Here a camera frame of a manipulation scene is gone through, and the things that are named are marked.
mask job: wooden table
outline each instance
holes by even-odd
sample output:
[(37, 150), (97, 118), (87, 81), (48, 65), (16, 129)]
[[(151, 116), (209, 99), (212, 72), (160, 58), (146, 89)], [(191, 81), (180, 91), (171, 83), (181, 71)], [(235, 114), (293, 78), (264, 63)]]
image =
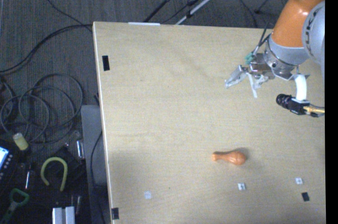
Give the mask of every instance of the wooden table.
[[(270, 80), (258, 98), (249, 79), (224, 87), (261, 29), (93, 29), (114, 223), (326, 222), (324, 117), (276, 104), (280, 93), (295, 96), (293, 81)], [(307, 60), (300, 70), (311, 74), (307, 99), (323, 106), (320, 67)], [(211, 160), (234, 149), (244, 165)]]

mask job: gray floor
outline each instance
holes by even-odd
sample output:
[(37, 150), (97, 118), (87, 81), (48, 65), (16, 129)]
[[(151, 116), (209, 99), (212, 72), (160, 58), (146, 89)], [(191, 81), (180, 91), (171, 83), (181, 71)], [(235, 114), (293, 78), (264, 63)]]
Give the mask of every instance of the gray floor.
[[(93, 21), (142, 22), (163, 0), (51, 0), (59, 9), (80, 20), (83, 24)], [(150, 20), (163, 23), (183, 7), (188, 0), (171, 0)], [(211, 0), (198, 10), (184, 25), (259, 27), (267, 23), (273, 27), (287, 0), (268, 0), (260, 14), (254, 10), (264, 0)], [(165, 24), (175, 24), (187, 9)], [(41, 40), (54, 31), (78, 24), (51, 7), (47, 0), (4, 0), (0, 36), (0, 71), (21, 61)], [(248, 45), (255, 46), (259, 39)], [(9, 72), (0, 72), (17, 95), (32, 88), (40, 78), (62, 73), (74, 77), (83, 88), (83, 104), (96, 104), (97, 78), (92, 34), (85, 28), (68, 30), (46, 41), (28, 63)], [(66, 77), (54, 77), (48, 84), (67, 91), (77, 109), (81, 97), (74, 82)], [(9, 95), (0, 91), (0, 101)], [(44, 96), (54, 110), (54, 117), (69, 113), (71, 109), (64, 97), (55, 91)], [(42, 124), (46, 115), (42, 115)], [(78, 119), (73, 129), (81, 131)], [(73, 142), (66, 136), (59, 143), (42, 150), (37, 155), (41, 161), (56, 151), (60, 144)]]

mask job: black tape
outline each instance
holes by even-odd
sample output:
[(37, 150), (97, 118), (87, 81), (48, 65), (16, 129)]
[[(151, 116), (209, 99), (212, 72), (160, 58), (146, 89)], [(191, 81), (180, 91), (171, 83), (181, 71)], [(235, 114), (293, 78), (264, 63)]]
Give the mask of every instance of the black tape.
[(111, 209), (111, 215), (112, 215), (112, 219), (120, 219), (119, 215), (118, 215), (118, 208), (112, 208)]
[(309, 201), (310, 197), (308, 196), (307, 192), (302, 193), (302, 197), (304, 201)]
[(102, 62), (104, 63), (104, 71), (110, 70), (108, 56), (102, 56)]

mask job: green tool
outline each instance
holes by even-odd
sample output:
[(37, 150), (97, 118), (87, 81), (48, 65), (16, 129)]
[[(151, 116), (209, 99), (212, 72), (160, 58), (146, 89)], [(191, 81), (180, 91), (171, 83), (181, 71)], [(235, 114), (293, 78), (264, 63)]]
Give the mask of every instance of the green tool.
[[(21, 197), (23, 197), (24, 199), (22, 201), (15, 201), (13, 196), (14, 194), (18, 194), (20, 195)], [(0, 221), (0, 224), (5, 224), (5, 223), (9, 223), (14, 211), (16, 208), (18, 207), (21, 207), (21, 206), (24, 206), (25, 204), (28, 203), (30, 199), (30, 196), (21, 191), (20, 189), (17, 189), (17, 188), (13, 188), (10, 192), (10, 202), (11, 202), (11, 205), (10, 207), (8, 208), (8, 210), (6, 211), (5, 215), (3, 216), (2, 220)]]

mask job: dark floor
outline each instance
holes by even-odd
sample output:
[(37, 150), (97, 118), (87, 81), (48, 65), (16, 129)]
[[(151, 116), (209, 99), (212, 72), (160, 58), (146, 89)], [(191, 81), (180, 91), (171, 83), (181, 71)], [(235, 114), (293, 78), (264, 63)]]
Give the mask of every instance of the dark floor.
[[(9, 139), (13, 132), (27, 133), (34, 155), (29, 158), (36, 165), (36, 188), (31, 192), (29, 206), (20, 208), (14, 223), (49, 223), (51, 209), (71, 204), (72, 194), (84, 197), (83, 206), (88, 206), (86, 197), (87, 176), (77, 179), (71, 189), (61, 193), (56, 187), (46, 187), (40, 180), (40, 167), (44, 160), (55, 154), (65, 143), (70, 144), (70, 151), (76, 155), (74, 144), (78, 136), (75, 130), (82, 131), (81, 105), (96, 104), (97, 78), (91, 26), (77, 26), (63, 29), (70, 25), (91, 24), (93, 21), (107, 22), (143, 22), (164, 0), (50, 0), (55, 7), (73, 18), (58, 12), (48, 0), (4, 0), (2, 28), (0, 35), (0, 105), (4, 118), (13, 110), (18, 110), (15, 101), (22, 97), (22, 114), (12, 113), (7, 122), (7, 131), (0, 127), (0, 138)], [(172, 19), (168, 20), (188, 0), (170, 0), (149, 20), (165, 24), (175, 24), (185, 16), (185, 7)], [(268, 23), (272, 28), (287, 0), (268, 0), (260, 13), (255, 10), (264, 0), (210, 0), (182, 25), (259, 27)], [(22, 61), (29, 52), (33, 55), (19, 67), (7, 71)], [(13, 94), (5, 87), (9, 85)], [(44, 86), (37, 91), (37, 86)], [(27, 96), (29, 89), (35, 88), (35, 95), (47, 103), (47, 108), (37, 98)], [(43, 132), (49, 111), (49, 125)], [(8, 201), (7, 186), (0, 197), (0, 216), (6, 210)], [(89, 210), (81, 211), (78, 223), (90, 223)]]

